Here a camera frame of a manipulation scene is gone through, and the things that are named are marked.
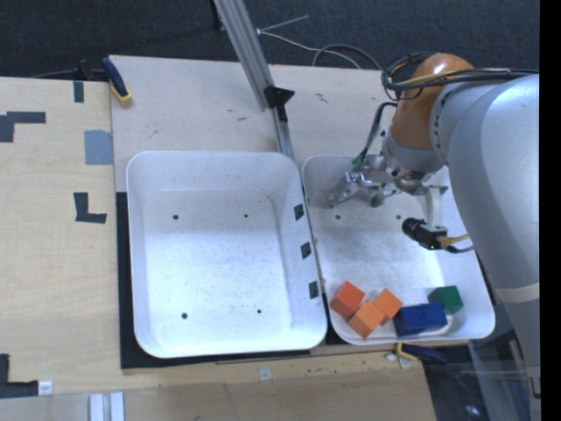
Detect green cube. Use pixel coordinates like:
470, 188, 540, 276
427, 285, 465, 316

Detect blue cube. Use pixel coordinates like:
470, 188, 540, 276
420, 302, 449, 331
392, 304, 427, 338

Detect white plastic tray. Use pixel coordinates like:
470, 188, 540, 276
125, 150, 329, 360
301, 153, 497, 346

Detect orange cube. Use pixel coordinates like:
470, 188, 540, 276
347, 301, 387, 339
330, 281, 366, 320
373, 288, 403, 326

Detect black cylinder on white bracket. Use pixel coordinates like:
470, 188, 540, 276
401, 185, 450, 251

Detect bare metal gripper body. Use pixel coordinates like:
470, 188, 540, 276
350, 153, 435, 196

